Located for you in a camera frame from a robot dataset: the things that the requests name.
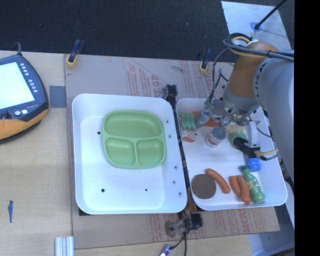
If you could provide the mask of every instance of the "white tray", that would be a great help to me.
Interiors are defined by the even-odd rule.
[[[149,112],[162,122],[166,154],[157,167],[127,169],[108,162],[104,117],[119,110]],[[91,215],[177,213],[187,204],[173,110],[162,98],[80,94],[72,102],[75,197]]]
[[[178,117],[184,113],[199,112],[204,108],[205,98],[184,98],[176,106]],[[267,120],[263,110],[259,108],[257,112],[251,115],[253,120],[259,120],[258,128],[264,133],[269,134]],[[231,146],[228,138],[218,144],[217,147],[209,147],[205,140],[207,134],[212,128],[207,126],[199,127],[195,130],[197,134],[194,142],[183,140],[182,147],[185,154],[186,165],[190,182],[198,174],[204,174],[207,168],[211,168],[220,173],[229,183],[229,176],[240,175],[240,166],[246,164],[244,154]],[[262,152],[273,150],[274,144],[269,137],[257,133],[257,143]],[[258,179],[262,191],[265,194],[264,203],[245,204],[232,192],[222,193],[217,185],[216,193],[209,199],[201,199],[192,192],[194,202],[203,210],[216,211],[227,209],[253,208],[279,206],[287,200],[287,187],[282,175],[282,171],[277,158],[263,161],[260,160],[261,170],[252,172]]]

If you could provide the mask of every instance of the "plastic tray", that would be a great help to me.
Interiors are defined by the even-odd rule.
[[[150,113],[163,126],[165,157],[152,168],[120,168],[104,152],[103,122],[117,111]],[[177,213],[187,191],[173,110],[162,98],[80,94],[72,102],[75,199],[87,214]]]
[[[176,106],[178,117],[182,113],[199,112],[204,108],[205,100],[205,98],[181,99]],[[251,115],[251,118],[260,121],[257,127],[261,131],[269,133],[267,120],[261,108],[258,108],[257,112]],[[194,142],[182,141],[190,182],[196,175],[204,174],[207,168],[211,168],[221,174],[229,183],[229,176],[241,175],[239,167],[246,164],[244,154],[232,147],[228,138],[222,140],[217,147],[209,147],[205,140],[211,130],[212,127],[199,127],[195,130]],[[259,132],[257,133],[257,142],[263,152],[271,151],[275,148],[272,140]],[[284,204],[288,193],[278,159],[260,160],[260,166],[261,170],[252,174],[258,179],[265,194],[264,203],[251,202],[250,204],[245,204],[232,191],[228,194],[222,193],[218,185],[215,195],[208,199],[197,197],[191,188],[194,202],[206,211],[270,207]]]
[[[166,156],[163,125],[148,112],[119,110],[107,114],[102,138],[105,156],[116,167],[154,168]]]

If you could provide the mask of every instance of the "brown patty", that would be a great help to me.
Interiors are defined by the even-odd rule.
[[[191,181],[191,188],[193,193],[201,199],[212,198],[217,190],[216,181],[206,174],[194,176]]]

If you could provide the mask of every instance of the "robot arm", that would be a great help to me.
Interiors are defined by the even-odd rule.
[[[243,40],[246,47],[233,46],[240,54],[224,95],[209,105],[212,116],[223,116],[243,126],[257,108],[267,112],[272,137],[294,182],[294,59],[293,51],[279,52],[273,45],[231,34],[230,46]]]

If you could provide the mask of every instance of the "green bottle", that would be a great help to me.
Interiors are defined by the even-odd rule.
[[[263,203],[266,196],[261,190],[261,186],[259,181],[252,173],[249,171],[249,167],[247,165],[241,166],[241,171],[243,173],[243,177],[245,178],[250,191],[250,197],[253,202],[259,204]]]

